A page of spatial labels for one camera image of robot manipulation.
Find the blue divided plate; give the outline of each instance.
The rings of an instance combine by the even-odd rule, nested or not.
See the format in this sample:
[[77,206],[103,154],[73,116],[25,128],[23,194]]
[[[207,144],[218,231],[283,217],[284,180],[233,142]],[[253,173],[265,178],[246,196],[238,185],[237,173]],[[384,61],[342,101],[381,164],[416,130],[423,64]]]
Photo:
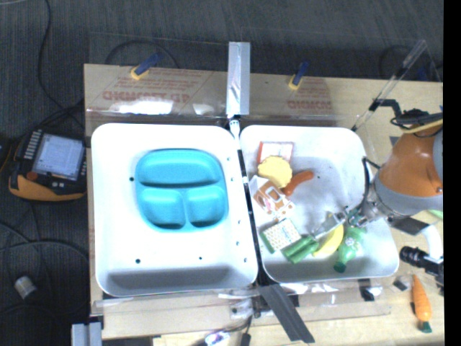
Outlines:
[[140,213],[161,231],[195,231],[228,215],[223,169],[211,154],[188,148],[151,151],[135,171]]

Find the carrot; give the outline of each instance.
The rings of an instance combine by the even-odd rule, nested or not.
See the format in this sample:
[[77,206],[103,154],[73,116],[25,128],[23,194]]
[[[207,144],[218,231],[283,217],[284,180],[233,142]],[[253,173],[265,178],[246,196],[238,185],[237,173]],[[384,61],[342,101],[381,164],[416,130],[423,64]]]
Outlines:
[[310,170],[305,170],[304,172],[294,175],[288,185],[283,188],[283,193],[286,194],[286,196],[290,196],[301,182],[308,181],[312,178],[314,178],[314,173]]
[[415,304],[416,317],[421,321],[421,331],[431,333],[432,329],[429,320],[432,317],[432,307],[426,295],[423,284],[419,278],[413,274],[413,302]]

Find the banana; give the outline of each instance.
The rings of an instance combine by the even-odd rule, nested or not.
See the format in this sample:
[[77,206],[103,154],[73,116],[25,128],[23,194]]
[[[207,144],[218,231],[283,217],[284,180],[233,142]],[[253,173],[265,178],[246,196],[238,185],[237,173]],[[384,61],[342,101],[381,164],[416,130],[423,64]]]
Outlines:
[[330,232],[319,249],[312,253],[313,257],[323,258],[333,254],[341,244],[344,235],[344,224],[341,224]]

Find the yellow round object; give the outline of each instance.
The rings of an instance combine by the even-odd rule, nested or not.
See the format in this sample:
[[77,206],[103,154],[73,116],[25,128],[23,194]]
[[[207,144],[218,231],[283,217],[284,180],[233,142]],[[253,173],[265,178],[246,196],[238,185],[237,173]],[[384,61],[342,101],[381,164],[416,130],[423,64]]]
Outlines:
[[258,175],[271,180],[278,188],[288,185],[293,174],[290,163],[281,156],[269,156],[258,165]]

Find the blue and yellow clip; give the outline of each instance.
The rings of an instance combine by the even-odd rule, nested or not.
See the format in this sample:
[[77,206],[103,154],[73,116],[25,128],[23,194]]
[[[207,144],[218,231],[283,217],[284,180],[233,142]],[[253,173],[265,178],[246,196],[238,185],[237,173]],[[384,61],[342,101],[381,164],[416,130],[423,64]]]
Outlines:
[[298,68],[297,72],[292,75],[290,79],[290,83],[288,84],[288,87],[291,89],[299,89],[301,85],[301,79],[303,79],[303,76],[305,75],[305,72],[308,71],[308,68],[309,68],[309,62],[303,61],[300,64],[300,67]]
[[161,59],[163,55],[161,53],[155,53],[149,56],[147,59],[144,60],[139,66],[136,66],[131,70],[131,76],[136,80],[139,81],[141,78],[149,73],[149,69],[155,66]]

